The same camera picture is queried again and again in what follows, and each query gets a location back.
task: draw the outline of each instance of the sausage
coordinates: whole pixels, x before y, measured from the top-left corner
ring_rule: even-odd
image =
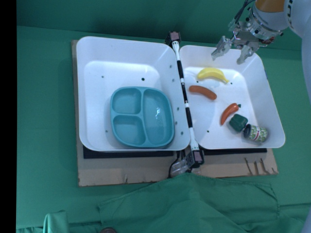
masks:
[[[208,97],[211,100],[215,100],[217,98],[217,95],[214,92],[200,85],[191,85],[189,87],[189,91],[201,93],[202,95]]]

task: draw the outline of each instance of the banana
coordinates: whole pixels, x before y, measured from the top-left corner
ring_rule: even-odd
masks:
[[[224,73],[217,69],[217,68],[213,68],[213,67],[206,67],[204,69],[202,69],[198,75],[197,75],[198,79],[206,79],[208,77],[214,77],[214,78],[217,78],[217,79],[220,79],[226,83],[229,82],[228,79],[226,79]]]

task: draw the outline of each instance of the teal divided plate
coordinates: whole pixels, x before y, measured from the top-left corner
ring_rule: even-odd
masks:
[[[116,139],[129,146],[162,147],[174,136],[170,101],[154,88],[130,86],[116,90],[110,100],[110,119]]]

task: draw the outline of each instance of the red chili pepper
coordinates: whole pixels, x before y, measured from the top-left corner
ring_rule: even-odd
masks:
[[[240,104],[236,104],[236,103],[232,103],[230,104],[223,112],[221,120],[220,120],[220,124],[223,125],[226,121],[226,119],[228,118],[228,116],[232,113],[235,113],[239,110],[239,108],[241,107]]]

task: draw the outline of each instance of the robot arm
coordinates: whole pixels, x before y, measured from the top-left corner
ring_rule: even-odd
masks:
[[[250,7],[245,21],[239,21],[244,9]],[[260,47],[266,47],[283,35],[288,27],[302,38],[302,63],[311,102],[311,0],[245,0],[242,8],[228,25],[231,38],[222,36],[212,53],[215,60],[234,46],[241,50],[237,63],[243,63]]]

